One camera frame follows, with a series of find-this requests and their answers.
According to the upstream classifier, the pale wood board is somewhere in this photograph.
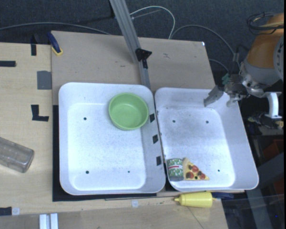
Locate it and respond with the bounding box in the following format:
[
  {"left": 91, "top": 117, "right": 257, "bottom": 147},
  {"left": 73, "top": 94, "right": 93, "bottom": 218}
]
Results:
[{"left": 51, "top": 30, "right": 246, "bottom": 216}]

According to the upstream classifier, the black cylinder on white bracket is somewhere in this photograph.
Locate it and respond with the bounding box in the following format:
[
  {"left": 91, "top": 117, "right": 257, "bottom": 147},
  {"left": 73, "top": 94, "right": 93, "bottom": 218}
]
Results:
[{"left": 248, "top": 91, "right": 285, "bottom": 130}]

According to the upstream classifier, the green bowl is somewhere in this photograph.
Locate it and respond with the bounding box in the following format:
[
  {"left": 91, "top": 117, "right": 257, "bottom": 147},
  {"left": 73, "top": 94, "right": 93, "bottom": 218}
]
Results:
[{"left": 108, "top": 92, "right": 150, "bottom": 131}]

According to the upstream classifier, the green and white can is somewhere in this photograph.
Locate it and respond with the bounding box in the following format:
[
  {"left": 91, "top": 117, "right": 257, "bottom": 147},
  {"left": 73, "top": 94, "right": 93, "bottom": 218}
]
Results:
[{"left": 166, "top": 158, "right": 185, "bottom": 182}]

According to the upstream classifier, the toy pizza slice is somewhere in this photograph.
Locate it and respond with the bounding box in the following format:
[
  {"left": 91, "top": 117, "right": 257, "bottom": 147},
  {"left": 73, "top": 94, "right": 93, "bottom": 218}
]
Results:
[{"left": 182, "top": 157, "right": 210, "bottom": 182}]

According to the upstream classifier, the white plastic tray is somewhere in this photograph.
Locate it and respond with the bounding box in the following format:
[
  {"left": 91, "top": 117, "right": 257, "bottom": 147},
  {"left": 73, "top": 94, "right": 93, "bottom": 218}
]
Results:
[
  {"left": 58, "top": 82, "right": 167, "bottom": 196},
  {"left": 153, "top": 87, "right": 260, "bottom": 193}
]

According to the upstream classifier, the yellow squeeze bottle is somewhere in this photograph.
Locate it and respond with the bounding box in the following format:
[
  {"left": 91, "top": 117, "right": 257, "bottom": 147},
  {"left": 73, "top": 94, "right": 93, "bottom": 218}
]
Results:
[{"left": 173, "top": 191, "right": 217, "bottom": 209}]

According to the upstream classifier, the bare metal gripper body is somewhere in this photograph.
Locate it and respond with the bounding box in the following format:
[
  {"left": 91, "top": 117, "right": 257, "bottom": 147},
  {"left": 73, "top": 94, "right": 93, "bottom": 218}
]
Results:
[{"left": 224, "top": 74, "right": 266, "bottom": 99}]

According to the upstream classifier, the thin black and white rod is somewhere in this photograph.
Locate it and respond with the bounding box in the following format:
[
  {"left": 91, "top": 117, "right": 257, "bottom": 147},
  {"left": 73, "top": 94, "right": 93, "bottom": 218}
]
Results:
[{"left": 154, "top": 91, "right": 168, "bottom": 183}]

